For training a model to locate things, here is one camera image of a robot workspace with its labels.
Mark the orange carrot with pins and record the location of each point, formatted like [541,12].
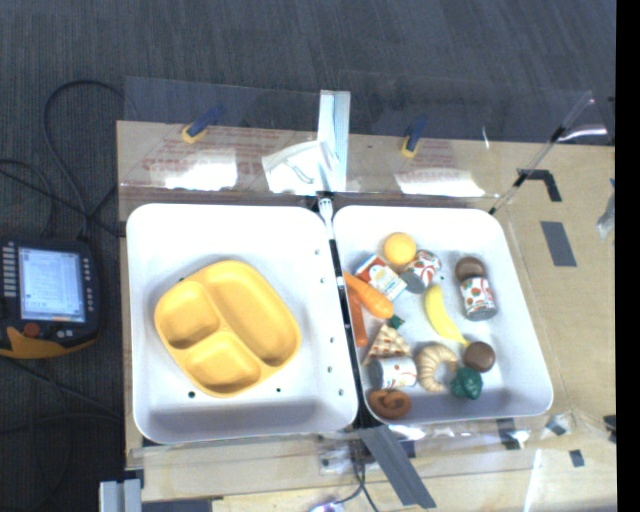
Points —
[370,297]

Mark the orange and white carton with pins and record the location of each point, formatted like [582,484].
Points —
[382,277]

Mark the yellow round toy fruit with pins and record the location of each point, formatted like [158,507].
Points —
[399,248]

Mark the red and white small can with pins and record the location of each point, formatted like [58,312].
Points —
[395,372]
[424,269]
[478,298]

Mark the pizza slice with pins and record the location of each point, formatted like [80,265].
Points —
[387,344]

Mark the yellow divided plate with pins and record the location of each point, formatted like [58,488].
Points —
[227,327]

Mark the yellow banana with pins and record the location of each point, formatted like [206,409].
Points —
[440,315]

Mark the tan croissant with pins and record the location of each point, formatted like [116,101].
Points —
[432,362]

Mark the white plastic tray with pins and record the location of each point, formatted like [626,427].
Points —
[165,235]
[505,250]

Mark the brown pretzel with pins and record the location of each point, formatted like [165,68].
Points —
[390,403]

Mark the brown round biscuit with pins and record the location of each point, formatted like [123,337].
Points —
[479,356]

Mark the green broccoli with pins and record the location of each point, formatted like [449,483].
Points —
[466,383]

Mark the brown cardboard board red print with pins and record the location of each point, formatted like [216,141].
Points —
[575,320]

